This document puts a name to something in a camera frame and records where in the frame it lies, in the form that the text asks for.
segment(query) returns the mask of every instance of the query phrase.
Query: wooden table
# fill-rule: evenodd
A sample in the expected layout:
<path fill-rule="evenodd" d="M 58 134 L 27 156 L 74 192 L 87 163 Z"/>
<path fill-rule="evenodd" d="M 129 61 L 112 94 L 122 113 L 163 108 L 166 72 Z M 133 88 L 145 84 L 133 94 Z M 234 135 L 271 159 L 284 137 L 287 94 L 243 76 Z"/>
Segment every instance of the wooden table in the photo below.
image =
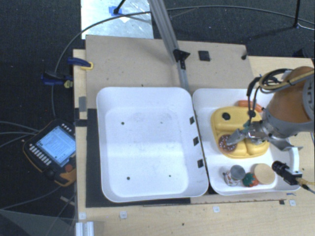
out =
<path fill-rule="evenodd" d="M 74 56 L 85 59 L 85 50 L 74 50 Z M 278 68 L 313 66 L 310 59 L 248 57 L 254 76 Z M 79 98 L 87 95 L 86 71 L 74 67 L 75 107 Z M 80 119 L 87 113 L 80 112 Z M 125 206 L 86 208 L 86 153 L 87 128 L 76 127 L 77 187 L 79 221 L 94 221 L 96 236 L 199 236 L 199 235 L 312 235 L 315 231 L 315 195 L 300 189 L 290 195 L 282 193 L 284 205 L 271 198 L 256 202 L 220 199 L 213 204 L 190 204 L 179 206 Z M 300 151 L 300 170 L 303 177 L 314 181 L 314 145 L 309 133 L 300 133 L 292 143 L 304 146 Z M 120 212 L 126 211 L 127 218 L 121 219 Z"/>

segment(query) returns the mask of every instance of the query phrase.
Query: blue screen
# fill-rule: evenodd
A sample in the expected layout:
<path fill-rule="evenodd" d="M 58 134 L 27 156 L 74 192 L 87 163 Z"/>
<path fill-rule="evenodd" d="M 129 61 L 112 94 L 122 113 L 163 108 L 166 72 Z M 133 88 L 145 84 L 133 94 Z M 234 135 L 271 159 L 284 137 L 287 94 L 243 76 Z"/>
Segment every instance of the blue screen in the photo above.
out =
<path fill-rule="evenodd" d="M 69 161 L 75 152 L 75 139 L 57 126 L 36 145 L 46 152 L 61 167 Z"/>

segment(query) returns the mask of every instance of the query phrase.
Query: beige round object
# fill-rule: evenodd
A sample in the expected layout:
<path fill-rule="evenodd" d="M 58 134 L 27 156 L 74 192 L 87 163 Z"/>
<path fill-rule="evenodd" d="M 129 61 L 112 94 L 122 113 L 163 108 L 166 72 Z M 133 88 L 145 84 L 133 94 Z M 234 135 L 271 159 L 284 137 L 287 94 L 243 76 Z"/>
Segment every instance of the beige round object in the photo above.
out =
<path fill-rule="evenodd" d="M 262 184 L 271 184 L 276 178 L 276 175 L 271 167 L 264 163 L 256 165 L 254 174 L 257 180 Z"/>

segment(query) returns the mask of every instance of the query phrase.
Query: empty white tray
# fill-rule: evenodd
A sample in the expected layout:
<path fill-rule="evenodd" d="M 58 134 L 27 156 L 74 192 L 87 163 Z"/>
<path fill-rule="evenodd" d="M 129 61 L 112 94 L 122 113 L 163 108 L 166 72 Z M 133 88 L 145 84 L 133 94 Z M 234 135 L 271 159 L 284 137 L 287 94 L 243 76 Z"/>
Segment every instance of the empty white tray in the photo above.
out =
<path fill-rule="evenodd" d="M 190 94 L 104 88 L 96 98 L 101 185 L 113 202 L 203 195 L 209 185 Z"/>
<path fill-rule="evenodd" d="M 263 94 L 259 92 L 257 94 L 257 103 L 262 107 L 267 107 L 272 96 L 272 94 Z M 212 188 L 221 195 L 270 191 L 294 191 L 299 189 L 298 185 L 291 186 L 278 175 L 276 175 L 276 179 L 272 184 L 259 184 L 254 187 L 245 187 L 242 184 L 231 187 L 224 182 L 222 174 L 235 164 L 241 165 L 246 172 L 253 172 L 253 166 L 258 163 L 265 163 L 271 166 L 274 161 L 279 160 L 290 165 L 292 163 L 291 160 L 295 160 L 295 163 L 298 163 L 299 160 L 298 153 L 295 153 L 294 157 L 291 158 L 289 152 L 280 151 L 273 145 L 269 146 L 264 155 L 249 159 L 231 159 L 224 156 L 219 151 L 210 125 L 212 113 L 218 108 L 234 106 L 237 104 L 238 100 L 246 99 L 245 89 L 203 88 L 195 91 L 193 94 L 192 101 L 197 115 L 202 146 Z"/>

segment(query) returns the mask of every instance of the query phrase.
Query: yellow divided plate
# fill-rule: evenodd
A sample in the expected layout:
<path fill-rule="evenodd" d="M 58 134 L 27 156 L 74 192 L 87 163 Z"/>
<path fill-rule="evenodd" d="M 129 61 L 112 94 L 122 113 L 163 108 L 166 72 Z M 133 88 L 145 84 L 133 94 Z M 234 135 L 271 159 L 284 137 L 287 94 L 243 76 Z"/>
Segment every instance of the yellow divided plate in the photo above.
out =
<path fill-rule="evenodd" d="M 211 115 L 211 128 L 219 148 L 219 138 L 222 135 L 229 134 L 231 135 L 234 133 L 236 129 L 244 129 L 243 125 L 248 121 L 248 108 L 245 107 L 225 107 L 217 109 Z M 227 114 L 229 119 L 223 118 L 223 114 L 226 116 Z M 252 118 L 252 121 L 260 121 L 261 116 L 260 114 L 255 111 L 256 116 Z M 233 152 L 223 153 L 225 156 L 233 159 L 243 159 L 243 158 L 252 158 L 261 156 L 266 153 L 269 147 L 269 143 L 267 141 L 255 145 L 249 139 L 244 139 L 237 144 L 236 149 Z"/>

